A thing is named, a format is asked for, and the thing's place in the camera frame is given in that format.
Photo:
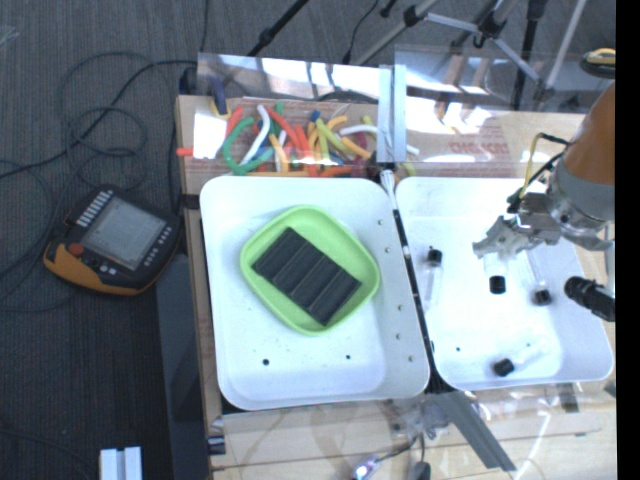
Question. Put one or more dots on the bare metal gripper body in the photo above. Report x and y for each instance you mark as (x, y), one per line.
(540, 218)

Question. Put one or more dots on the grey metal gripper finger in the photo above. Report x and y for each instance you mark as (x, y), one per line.
(497, 245)
(505, 227)

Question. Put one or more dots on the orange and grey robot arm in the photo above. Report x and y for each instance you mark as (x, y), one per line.
(595, 138)

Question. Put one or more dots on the clear vial with black cap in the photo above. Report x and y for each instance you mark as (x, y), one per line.
(542, 296)
(434, 256)
(503, 367)
(497, 284)

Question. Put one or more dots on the white plastic tray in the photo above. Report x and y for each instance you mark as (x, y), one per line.
(475, 328)
(300, 368)

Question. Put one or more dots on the thin black and white rod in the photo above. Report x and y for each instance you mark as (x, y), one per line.
(411, 268)

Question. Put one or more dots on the yellow foam tube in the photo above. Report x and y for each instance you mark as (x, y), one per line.
(336, 121)
(356, 147)
(279, 151)

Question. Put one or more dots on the white foam tube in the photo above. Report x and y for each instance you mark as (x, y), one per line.
(265, 128)
(360, 129)

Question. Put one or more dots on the black ribbed rack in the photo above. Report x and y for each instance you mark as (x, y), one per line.
(306, 275)

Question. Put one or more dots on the yellow-green foam tube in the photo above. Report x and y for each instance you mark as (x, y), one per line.
(328, 136)

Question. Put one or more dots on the grey metal tripod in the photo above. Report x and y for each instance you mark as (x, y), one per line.
(450, 20)

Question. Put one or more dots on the red foam tube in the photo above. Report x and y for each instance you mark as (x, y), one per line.
(303, 144)
(282, 124)

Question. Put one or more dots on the green plate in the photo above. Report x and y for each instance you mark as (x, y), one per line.
(280, 220)

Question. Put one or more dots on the blue foam tube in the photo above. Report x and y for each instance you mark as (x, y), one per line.
(315, 116)

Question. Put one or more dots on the orange foam tube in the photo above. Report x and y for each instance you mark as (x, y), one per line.
(184, 151)
(234, 120)

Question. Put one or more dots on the black stand pole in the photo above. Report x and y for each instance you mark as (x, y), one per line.
(295, 8)

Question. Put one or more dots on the black cylinder on white bracket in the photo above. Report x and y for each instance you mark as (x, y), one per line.
(587, 294)

